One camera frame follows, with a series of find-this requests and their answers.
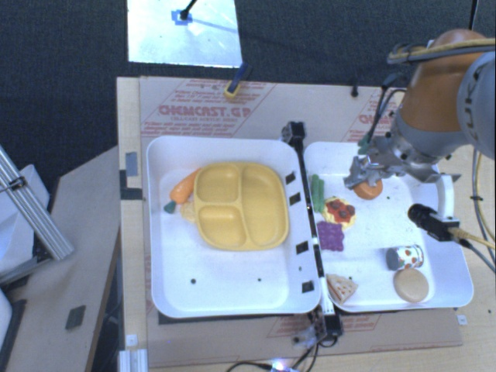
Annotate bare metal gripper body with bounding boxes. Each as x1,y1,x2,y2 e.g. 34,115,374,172
366,135,443,184

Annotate orange doughnut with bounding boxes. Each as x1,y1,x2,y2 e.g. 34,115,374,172
353,177,384,201

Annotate yellow spaghetti with red meatballs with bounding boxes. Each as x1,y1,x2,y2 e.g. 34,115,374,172
322,195,358,231

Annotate green beans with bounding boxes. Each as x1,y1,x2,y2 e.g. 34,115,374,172
310,174,326,214

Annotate thin black and white rod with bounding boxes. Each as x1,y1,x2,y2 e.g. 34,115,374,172
294,140,335,318

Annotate white plastic tray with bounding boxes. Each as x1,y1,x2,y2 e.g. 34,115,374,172
146,135,323,319
303,141,475,314

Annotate purple grapes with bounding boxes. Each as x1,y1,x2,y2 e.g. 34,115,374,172
316,220,346,253

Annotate small white can red print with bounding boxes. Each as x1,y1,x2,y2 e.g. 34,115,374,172
385,244,425,272

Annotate yellow divided plate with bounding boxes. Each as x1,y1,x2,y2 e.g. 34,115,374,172
192,161,290,253

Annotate brown cardboard board red print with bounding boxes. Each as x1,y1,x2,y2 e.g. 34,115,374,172
138,76,464,368

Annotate yellow cheese wedge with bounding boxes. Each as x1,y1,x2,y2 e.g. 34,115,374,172
325,273,360,306

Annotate tan round biscuit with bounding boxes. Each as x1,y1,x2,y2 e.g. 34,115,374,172
392,267,430,304

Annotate orange carrot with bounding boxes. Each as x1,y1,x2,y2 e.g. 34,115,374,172
163,167,203,214

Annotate pale yellow toy food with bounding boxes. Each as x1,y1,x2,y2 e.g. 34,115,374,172
179,202,199,225

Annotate black cylinder on white bracket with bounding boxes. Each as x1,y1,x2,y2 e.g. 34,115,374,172
407,172,462,242

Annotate black block with thin wires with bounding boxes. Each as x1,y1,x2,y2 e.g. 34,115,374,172
308,311,344,345
281,121,308,145

